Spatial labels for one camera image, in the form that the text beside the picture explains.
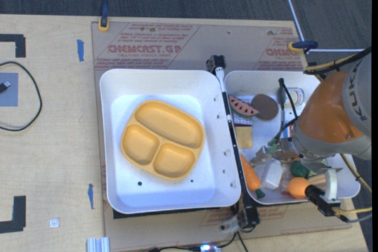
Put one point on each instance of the green broccoli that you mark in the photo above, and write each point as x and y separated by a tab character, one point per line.
299	169

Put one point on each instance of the red watermelon slice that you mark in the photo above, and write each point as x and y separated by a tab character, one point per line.
240	107

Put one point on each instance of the white carton with red print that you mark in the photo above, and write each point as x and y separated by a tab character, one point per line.
242	121

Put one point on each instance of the yellow square cracker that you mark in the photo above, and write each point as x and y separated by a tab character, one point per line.
244	137

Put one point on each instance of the white block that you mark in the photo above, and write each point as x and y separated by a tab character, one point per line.
271	175

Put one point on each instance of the pale wooden stick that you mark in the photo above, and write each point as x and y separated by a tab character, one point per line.
317	179

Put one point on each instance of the orange ball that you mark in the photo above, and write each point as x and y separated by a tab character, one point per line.
297	187

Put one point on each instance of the thin black and white rod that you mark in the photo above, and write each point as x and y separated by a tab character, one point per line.
228	115

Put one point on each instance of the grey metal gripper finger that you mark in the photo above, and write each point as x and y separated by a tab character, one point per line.
261	156
285	155

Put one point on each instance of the small white and yellow can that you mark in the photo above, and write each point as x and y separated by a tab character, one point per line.
296	96

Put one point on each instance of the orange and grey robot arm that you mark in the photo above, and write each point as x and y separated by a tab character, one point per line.
327	115

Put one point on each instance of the white plastic tray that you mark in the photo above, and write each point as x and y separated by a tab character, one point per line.
118	141
260	82

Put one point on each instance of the brown oval biscuit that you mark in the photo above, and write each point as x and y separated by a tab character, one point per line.
265	106

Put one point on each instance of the black cylinder on white bracket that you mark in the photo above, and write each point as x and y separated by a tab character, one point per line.
320	199

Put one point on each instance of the orange carrot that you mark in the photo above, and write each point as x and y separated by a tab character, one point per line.
251	175

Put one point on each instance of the orange divided plate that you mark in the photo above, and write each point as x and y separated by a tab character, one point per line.
164	138

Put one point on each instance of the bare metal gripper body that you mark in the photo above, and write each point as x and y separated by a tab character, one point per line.
288	147

